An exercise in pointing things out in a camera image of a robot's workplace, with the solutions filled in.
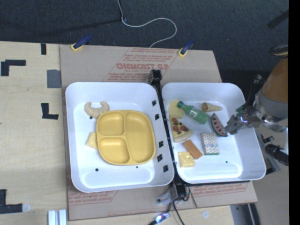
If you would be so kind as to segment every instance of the pizza slice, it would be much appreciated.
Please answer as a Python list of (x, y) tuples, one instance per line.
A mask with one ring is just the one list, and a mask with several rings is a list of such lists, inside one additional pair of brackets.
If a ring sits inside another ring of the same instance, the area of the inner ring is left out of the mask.
[(182, 122), (179, 122), (174, 117), (169, 117), (172, 137), (174, 143), (180, 143), (187, 140), (194, 132), (191, 129), (188, 129)]

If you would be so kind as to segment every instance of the white patterned block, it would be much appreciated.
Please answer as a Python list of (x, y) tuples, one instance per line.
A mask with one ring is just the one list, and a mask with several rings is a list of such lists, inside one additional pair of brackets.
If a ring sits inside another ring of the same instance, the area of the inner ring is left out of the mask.
[(201, 133), (200, 137), (205, 155), (220, 154), (217, 136), (215, 133)]

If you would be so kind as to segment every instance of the cardboard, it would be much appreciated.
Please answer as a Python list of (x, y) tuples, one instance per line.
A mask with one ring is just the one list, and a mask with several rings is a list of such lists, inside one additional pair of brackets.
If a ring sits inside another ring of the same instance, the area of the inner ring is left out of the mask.
[[(65, 90), (74, 82), (146, 82), (152, 69), (162, 71), (161, 85), (170, 82), (221, 82), (213, 51), (190, 50), (184, 58), (176, 49), (83, 46), (74, 52), (60, 45), (61, 87), (67, 163), (69, 220), (163, 212), (156, 197), (169, 186), (82, 193), (70, 178)], [(252, 182), (191, 187), (192, 199), (177, 209), (193, 209), (257, 201)]]

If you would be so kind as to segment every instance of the yellow plate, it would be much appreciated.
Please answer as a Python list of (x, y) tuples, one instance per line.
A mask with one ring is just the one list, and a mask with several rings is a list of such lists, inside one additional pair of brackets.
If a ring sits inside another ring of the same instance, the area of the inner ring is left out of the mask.
[(97, 119), (96, 133), (100, 155), (110, 164), (138, 165), (155, 155), (152, 124), (142, 112), (105, 112)]

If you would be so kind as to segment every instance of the orange rectangular block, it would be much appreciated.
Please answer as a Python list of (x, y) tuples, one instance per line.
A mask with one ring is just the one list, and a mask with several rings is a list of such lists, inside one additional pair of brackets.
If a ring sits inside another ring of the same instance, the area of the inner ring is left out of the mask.
[(183, 144), (187, 148), (187, 150), (190, 152), (190, 154), (192, 154), (194, 159), (198, 159), (199, 157), (201, 157), (203, 155), (190, 139), (187, 140), (186, 142), (184, 142)]

